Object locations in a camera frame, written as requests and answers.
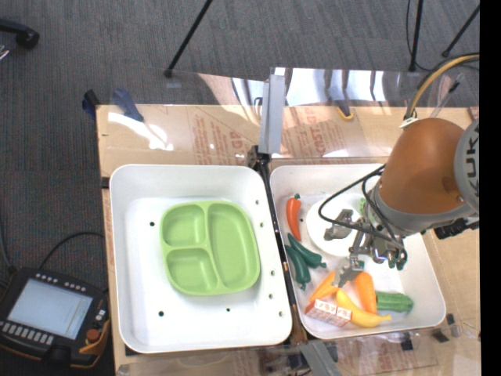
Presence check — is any orange carrot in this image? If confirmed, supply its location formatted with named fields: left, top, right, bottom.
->
left=308, top=269, right=340, bottom=304
left=353, top=270, right=379, bottom=316

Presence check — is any orange chili pepper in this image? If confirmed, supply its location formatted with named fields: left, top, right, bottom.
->
left=285, top=193, right=304, bottom=243

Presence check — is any yellow banana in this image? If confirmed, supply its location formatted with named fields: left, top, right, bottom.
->
left=335, top=287, right=393, bottom=329

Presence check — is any black block with thin wires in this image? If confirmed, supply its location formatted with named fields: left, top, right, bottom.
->
left=247, top=145, right=272, bottom=172

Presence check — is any white round plate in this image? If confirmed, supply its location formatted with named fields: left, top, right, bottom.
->
left=305, top=193, right=377, bottom=259

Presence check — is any red and white carton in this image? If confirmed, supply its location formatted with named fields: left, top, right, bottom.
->
left=305, top=298, right=354, bottom=328

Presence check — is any white plastic tray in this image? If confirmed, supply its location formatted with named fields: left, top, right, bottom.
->
left=108, top=163, right=294, bottom=355
left=269, top=163, right=448, bottom=342

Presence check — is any brown cardboard board red print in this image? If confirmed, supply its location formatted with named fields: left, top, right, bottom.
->
left=95, top=103, right=481, bottom=376

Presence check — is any black cylinder on white bracket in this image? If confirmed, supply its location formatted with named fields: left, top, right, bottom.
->
left=434, top=217, right=481, bottom=240

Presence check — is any black tripod stand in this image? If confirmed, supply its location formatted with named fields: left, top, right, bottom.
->
left=163, top=0, right=225, bottom=79
left=405, top=0, right=481, bottom=73

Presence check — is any green divided plate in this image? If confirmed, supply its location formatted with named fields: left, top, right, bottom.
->
left=159, top=200, right=262, bottom=298

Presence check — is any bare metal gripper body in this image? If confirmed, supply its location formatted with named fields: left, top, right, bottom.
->
left=349, top=218, right=408, bottom=269

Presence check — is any green cucumber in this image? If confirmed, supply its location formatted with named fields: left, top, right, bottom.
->
left=375, top=291, right=415, bottom=314

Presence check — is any dark green chili pepper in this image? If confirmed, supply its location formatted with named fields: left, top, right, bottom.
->
left=287, top=232, right=328, bottom=270
left=283, top=244, right=312, bottom=292

